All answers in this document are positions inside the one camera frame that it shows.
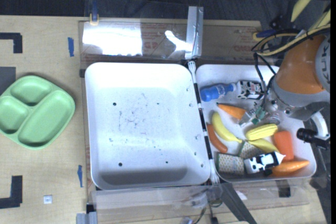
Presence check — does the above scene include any yellow corn cob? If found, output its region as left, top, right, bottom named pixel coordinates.
left=245, top=123, right=279, bottom=141

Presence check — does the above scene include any orange block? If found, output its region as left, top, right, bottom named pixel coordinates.
left=274, top=130, right=295, bottom=162

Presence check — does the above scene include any black and white cow carton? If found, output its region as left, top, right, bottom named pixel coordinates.
left=243, top=151, right=287, bottom=175
left=236, top=80, right=265, bottom=100

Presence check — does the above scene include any orange sausage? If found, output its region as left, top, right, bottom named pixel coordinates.
left=206, top=123, right=228, bottom=154

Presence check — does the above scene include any yellow banana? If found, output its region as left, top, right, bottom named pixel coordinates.
left=248, top=138, right=280, bottom=154
left=211, top=111, right=243, bottom=144

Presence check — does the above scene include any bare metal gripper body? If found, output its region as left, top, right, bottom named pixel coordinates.
left=252, top=97, right=292, bottom=124

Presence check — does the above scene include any green divided plate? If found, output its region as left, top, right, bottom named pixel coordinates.
left=0, top=75, right=76, bottom=151

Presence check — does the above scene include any white plastic tray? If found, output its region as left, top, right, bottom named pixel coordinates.
left=195, top=64, right=317, bottom=183
left=84, top=61, right=212, bottom=190

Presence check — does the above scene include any black cylinder on white bracket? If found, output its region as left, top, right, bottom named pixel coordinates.
left=296, top=111, right=330, bottom=151

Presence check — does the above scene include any green patterned packet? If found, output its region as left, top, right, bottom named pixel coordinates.
left=238, top=141, right=264, bottom=159
left=216, top=153, right=246, bottom=175

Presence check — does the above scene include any orange carrot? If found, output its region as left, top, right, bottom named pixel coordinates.
left=216, top=103, right=247, bottom=120
left=271, top=160, right=311, bottom=177

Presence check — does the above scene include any blue bottle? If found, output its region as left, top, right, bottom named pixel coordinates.
left=199, top=82, right=237, bottom=102

